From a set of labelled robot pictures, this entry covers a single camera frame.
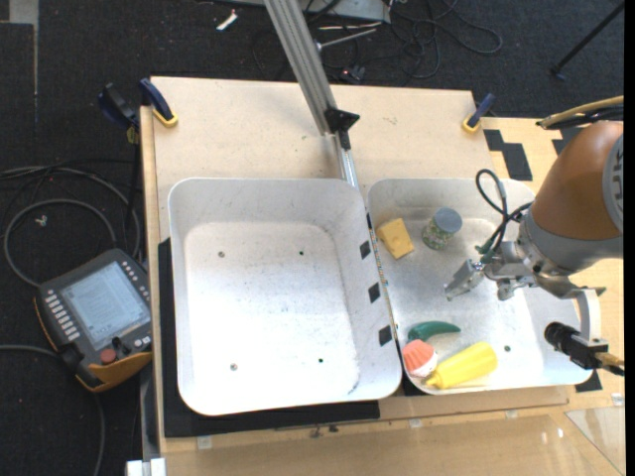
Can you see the black cylinder on white bracket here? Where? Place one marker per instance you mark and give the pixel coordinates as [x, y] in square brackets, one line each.
[575, 345]

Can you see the green chili pepper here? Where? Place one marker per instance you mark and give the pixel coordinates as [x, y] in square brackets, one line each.
[430, 329]

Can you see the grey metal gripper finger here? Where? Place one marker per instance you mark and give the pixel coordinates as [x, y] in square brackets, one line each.
[507, 289]
[464, 280]

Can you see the green jar with grey lid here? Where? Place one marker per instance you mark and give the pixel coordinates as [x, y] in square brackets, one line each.
[440, 228]

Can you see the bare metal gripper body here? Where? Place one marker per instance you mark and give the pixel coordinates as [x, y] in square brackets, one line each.
[516, 263]

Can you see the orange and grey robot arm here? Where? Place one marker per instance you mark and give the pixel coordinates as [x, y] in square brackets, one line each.
[570, 191]

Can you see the pink and white cupcake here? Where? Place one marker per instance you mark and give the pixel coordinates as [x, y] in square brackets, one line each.
[419, 359]

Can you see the pale wood board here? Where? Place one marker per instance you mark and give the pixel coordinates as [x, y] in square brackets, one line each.
[248, 132]

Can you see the yellow cheese wedge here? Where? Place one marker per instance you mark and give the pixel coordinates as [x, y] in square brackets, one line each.
[396, 238]

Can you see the white plastic tray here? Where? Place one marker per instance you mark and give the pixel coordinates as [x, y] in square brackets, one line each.
[268, 305]
[476, 310]

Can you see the yellow mustard bottle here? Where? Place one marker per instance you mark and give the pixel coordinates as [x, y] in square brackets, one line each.
[464, 365]

